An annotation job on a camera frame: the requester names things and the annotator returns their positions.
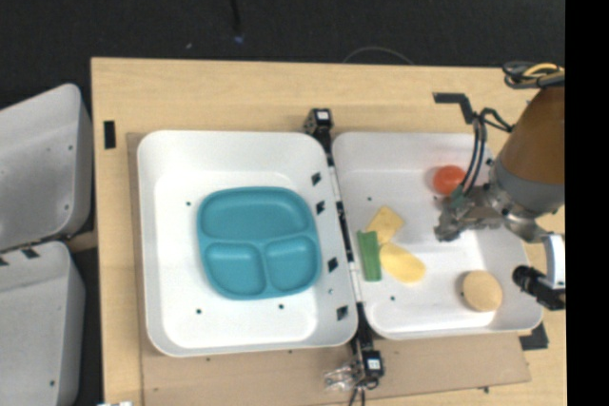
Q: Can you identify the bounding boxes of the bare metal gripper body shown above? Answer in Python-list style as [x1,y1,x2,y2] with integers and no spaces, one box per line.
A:
[457,184,549,244]

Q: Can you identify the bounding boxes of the orange ball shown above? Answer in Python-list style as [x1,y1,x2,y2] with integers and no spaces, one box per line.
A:
[431,164,468,195]

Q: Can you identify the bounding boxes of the yellow oval slice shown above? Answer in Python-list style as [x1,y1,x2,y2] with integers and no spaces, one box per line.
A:
[379,242,427,285]

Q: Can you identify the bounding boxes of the yellow cheese slice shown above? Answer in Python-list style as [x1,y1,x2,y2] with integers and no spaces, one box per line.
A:
[364,205,406,246]

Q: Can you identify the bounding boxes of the white plastic tray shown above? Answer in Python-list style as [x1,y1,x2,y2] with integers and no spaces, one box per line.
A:
[136,129,359,358]
[331,131,544,341]

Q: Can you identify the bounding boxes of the tan round biscuit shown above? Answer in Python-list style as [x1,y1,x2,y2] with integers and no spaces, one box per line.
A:
[459,270,504,313]

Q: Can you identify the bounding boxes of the green stick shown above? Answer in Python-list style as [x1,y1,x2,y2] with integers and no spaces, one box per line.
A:
[356,229,383,282]

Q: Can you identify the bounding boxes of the thin black and white rod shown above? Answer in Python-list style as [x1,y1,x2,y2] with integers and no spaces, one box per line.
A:
[321,131,371,351]

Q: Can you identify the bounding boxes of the blue divided plate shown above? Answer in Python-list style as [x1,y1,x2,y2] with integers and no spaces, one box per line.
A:
[196,185,319,300]

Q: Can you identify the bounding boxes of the black cylinder on white bracket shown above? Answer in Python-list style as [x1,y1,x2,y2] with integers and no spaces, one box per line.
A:
[512,232,566,312]

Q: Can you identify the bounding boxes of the black block with thin wires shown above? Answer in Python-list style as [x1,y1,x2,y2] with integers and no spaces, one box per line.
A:
[303,107,335,135]
[354,349,386,379]

